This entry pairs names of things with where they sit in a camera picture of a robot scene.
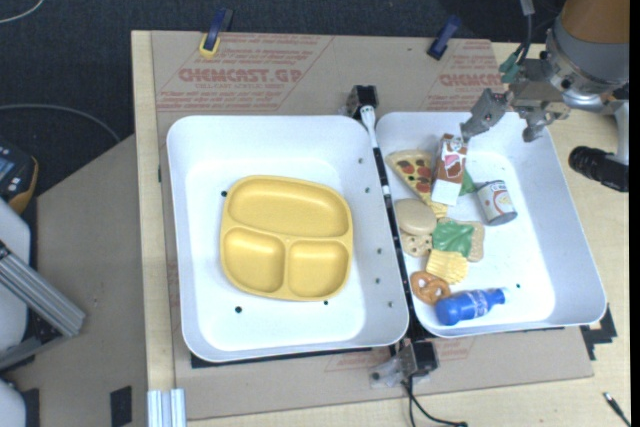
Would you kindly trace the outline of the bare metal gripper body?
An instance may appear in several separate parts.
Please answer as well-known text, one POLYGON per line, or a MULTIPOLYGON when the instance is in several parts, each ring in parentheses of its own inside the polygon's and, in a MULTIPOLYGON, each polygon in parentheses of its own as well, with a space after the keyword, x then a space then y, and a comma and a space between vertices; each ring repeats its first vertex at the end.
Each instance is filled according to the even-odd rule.
POLYGON ((509 85, 509 103, 525 119, 565 119, 572 110, 598 111, 606 82, 560 57, 526 59, 509 85))

